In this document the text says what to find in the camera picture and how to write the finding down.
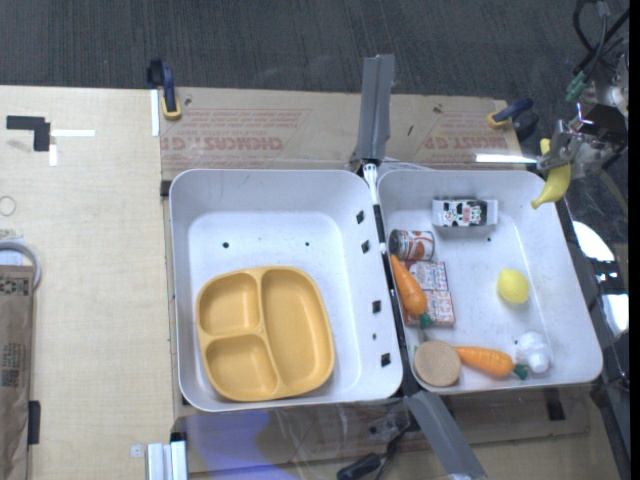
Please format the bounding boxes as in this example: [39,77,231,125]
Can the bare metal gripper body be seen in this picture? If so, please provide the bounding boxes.
[575,55,630,146]

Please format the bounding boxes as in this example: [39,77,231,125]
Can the yellow lemon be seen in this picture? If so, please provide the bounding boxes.
[496,268,531,305]

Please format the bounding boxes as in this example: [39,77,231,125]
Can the yellow divided plate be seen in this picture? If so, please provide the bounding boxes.
[195,265,336,403]

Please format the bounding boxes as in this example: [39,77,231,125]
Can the white mushroom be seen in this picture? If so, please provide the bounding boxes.
[514,331,552,375]

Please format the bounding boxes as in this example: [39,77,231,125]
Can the orange carrot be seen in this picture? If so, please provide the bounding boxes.
[389,253,435,330]
[452,345,530,381]

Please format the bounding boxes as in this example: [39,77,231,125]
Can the white plastic tray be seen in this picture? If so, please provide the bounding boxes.
[168,168,404,413]
[376,168,605,395]

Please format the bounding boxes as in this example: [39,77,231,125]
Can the round brown biscuit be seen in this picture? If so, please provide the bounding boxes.
[413,339,463,388]

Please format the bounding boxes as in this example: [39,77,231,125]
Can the white cow print carton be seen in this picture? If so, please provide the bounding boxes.
[431,197,500,228]

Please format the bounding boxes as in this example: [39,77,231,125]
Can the orange and white can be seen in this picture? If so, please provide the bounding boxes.
[388,228,436,262]

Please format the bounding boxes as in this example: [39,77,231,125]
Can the brown cardboard board red print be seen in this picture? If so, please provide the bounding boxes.
[158,86,594,474]

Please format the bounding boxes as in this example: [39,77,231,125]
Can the yellow banana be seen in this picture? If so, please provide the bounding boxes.
[530,138,572,210]

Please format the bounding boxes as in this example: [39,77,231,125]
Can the brown paper bag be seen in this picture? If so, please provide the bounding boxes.
[0,264,36,480]

